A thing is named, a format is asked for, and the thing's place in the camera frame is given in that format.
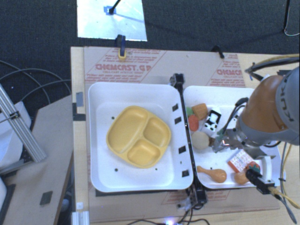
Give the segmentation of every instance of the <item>black rod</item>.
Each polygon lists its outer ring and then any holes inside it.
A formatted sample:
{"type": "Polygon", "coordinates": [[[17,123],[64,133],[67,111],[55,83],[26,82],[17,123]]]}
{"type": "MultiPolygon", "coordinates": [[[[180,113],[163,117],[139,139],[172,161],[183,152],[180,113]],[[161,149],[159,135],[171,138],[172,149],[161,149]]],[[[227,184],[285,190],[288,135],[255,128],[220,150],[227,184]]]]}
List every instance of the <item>black rod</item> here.
{"type": "Polygon", "coordinates": [[[285,22],[284,22],[284,24],[283,24],[283,31],[285,31],[286,26],[287,26],[287,20],[288,20],[288,17],[289,17],[289,11],[290,11],[290,1],[291,1],[291,0],[287,0],[287,1],[286,1],[286,8],[285,8],[285,22]]]}
{"type": "Polygon", "coordinates": [[[114,9],[116,8],[116,6],[118,5],[118,3],[120,2],[121,0],[118,0],[118,1],[116,1],[116,3],[114,4],[114,6],[112,7],[112,8],[110,8],[109,9],[109,14],[113,14],[113,12],[114,12],[114,9]]]}

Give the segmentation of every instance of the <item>beige ball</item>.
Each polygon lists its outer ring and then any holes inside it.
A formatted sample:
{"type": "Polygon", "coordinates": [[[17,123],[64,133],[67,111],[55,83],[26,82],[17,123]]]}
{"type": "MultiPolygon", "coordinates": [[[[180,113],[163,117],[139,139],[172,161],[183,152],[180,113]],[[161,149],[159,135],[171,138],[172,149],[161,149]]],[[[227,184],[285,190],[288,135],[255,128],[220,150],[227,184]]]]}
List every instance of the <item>beige ball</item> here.
{"type": "Polygon", "coordinates": [[[207,148],[210,144],[210,138],[206,133],[196,131],[192,134],[192,145],[194,148],[203,150],[207,148]]]}

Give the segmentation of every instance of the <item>black clamp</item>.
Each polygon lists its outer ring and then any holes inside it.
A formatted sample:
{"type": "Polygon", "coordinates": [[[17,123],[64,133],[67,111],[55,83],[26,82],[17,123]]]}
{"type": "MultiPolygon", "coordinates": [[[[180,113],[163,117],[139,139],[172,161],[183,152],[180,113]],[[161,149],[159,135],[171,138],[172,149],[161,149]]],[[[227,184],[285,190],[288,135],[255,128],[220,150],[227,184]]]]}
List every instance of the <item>black clamp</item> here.
{"type": "Polygon", "coordinates": [[[224,56],[224,54],[223,54],[223,52],[222,52],[222,49],[220,48],[220,46],[218,46],[218,45],[215,45],[213,48],[212,48],[212,50],[211,50],[211,52],[218,52],[219,54],[220,54],[220,58],[225,58],[225,56],[224,56]]]}
{"type": "Polygon", "coordinates": [[[115,39],[115,41],[114,41],[114,46],[120,48],[119,53],[118,53],[118,57],[121,60],[124,60],[126,58],[125,45],[126,45],[126,37],[119,34],[117,36],[117,38],[115,39]]]}

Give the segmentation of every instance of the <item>black carpet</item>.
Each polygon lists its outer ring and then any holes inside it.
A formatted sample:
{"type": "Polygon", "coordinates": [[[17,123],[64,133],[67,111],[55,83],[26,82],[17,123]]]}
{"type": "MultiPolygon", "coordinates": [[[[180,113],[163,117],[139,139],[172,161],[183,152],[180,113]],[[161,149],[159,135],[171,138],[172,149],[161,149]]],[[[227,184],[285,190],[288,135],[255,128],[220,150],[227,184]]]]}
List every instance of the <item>black carpet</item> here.
{"type": "MultiPolygon", "coordinates": [[[[283,32],[286,0],[142,0],[147,42],[128,47],[164,50],[287,54],[299,52],[299,36],[283,32]]],[[[291,0],[288,32],[299,32],[300,0],[291,0]]],[[[76,0],[0,0],[0,60],[18,68],[42,68],[70,79],[71,46],[114,46],[113,40],[77,37],[76,0]]],[[[14,71],[0,63],[0,77],[14,71]]],[[[52,75],[30,71],[41,84],[52,75]]],[[[37,85],[18,73],[0,81],[14,102],[37,85]]],[[[50,101],[68,95],[58,83],[50,101]]],[[[39,90],[25,100],[31,116],[47,105],[39,90]]]]}

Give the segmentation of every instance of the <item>yellow plate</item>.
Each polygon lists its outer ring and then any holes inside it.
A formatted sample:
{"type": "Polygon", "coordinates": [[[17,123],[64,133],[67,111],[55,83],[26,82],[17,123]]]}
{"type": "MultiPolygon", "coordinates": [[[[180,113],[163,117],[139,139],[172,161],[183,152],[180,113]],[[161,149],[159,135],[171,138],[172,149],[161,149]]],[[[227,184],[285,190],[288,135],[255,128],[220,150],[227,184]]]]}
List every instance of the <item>yellow plate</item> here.
{"type": "Polygon", "coordinates": [[[125,108],[106,135],[107,146],[112,152],[140,168],[154,166],[163,156],[170,139],[168,125],[138,106],[125,108]]]}

